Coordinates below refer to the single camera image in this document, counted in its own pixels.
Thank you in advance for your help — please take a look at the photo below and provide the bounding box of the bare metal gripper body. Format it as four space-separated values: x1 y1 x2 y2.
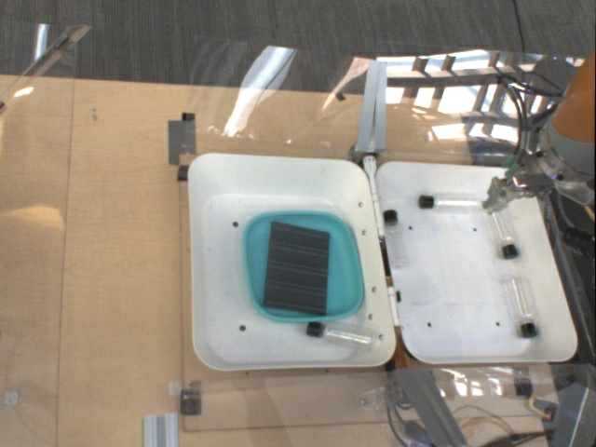
508 154 596 205

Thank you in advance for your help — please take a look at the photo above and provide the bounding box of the clear bottle with black cap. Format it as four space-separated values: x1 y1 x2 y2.
305 320 381 349
487 208 520 261
417 193 486 211
382 209 407 277
501 276 539 339

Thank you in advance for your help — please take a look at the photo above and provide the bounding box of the white plastic tray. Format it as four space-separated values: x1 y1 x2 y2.
187 152 398 372
374 160 579 366

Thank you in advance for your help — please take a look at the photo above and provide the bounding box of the teal plate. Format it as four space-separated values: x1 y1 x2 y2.
242 210 366 323

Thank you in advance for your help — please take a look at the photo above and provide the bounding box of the black ribbed rectangular pad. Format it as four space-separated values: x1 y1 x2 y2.
262 221 332 318

